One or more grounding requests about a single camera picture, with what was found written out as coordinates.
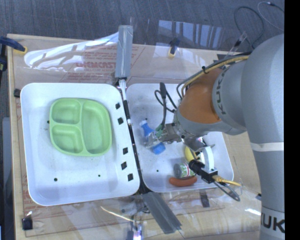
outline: plastic sheet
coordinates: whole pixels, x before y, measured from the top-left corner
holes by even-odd
[[[22,89],[29,83],[107,83],[114,85],[116,35],[97,41],[13,35],[27,47],[26,55],[12,52],[14,87]],[[164,45],[133,44],[131,76],[127,86],[134,83],[179,83],[202,66],[224,57],[226,51],[178,48],[169,56],[169,43]],[[160,193],[181,223],[181,230],[164,234],[142,200],[142,195],[105,200],[41,206],[29,195],[20,99],[16,98],[17,125],[20,146],[23,216],[31,213],[32,229],[26,237],[41,239],[52,234],[56,239],[189,239],[194,237],[254,232],[259,229],[261,202],[255,166],[245,148],[244,138],[227,137],[229,157],[240,201],[235,201],[218,188]]]

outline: red sausage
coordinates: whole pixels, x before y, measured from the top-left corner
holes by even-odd
[[[169,183],[176,186],[176,187],[186,187],[186,186],[191,186],[194,183],[196,183],[197,177],[196,176],[191,176],[187,178],[175,178],[171,177],[169,178]]]

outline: gray floor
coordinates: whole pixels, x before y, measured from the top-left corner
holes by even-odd
[[[0,0],[0,37],[8,33],[93,40],[114,33],[119,25],[134,22],[136,44],[168,44],[181,38],[180,46],[229,51],[242,31],[248,38],[238,51],[252,51],[263,41],[282,34],[285,0]],[[184,22],[222,31],[218,42],[197,42],[171,29],[159,31],[159,24]],[[7,72],[0,90],[0,133],[9,116]],[[0,161],[3,160],[0,135]],[[0,163],[0,184],[3,165]],[[0,225],[3,223],[3,194],[0,187]]]

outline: blue bottle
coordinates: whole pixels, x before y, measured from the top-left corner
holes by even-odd
[[[146,141],[148,141],[148,137],[150,136],[151,133],[154,132],[154,130],[149,127],[146,120],[143,120],[140,123],[140,126],[143,128],[144,137],[146,138]],[[156,155],[159,155],[160,153],[162,153],[163,151],[166,150],[166,147],[162,142],[160,142],[159,144],[153,146],[151,149],[152,149],[153,153],[155,153]]]

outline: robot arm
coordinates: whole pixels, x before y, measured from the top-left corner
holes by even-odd
[[[285,239],[284,35],[265,41],[224,70],[188,82],[174,113],[175,134],[197,152],[209,132],[247,131],[262,194],[260,239]]]

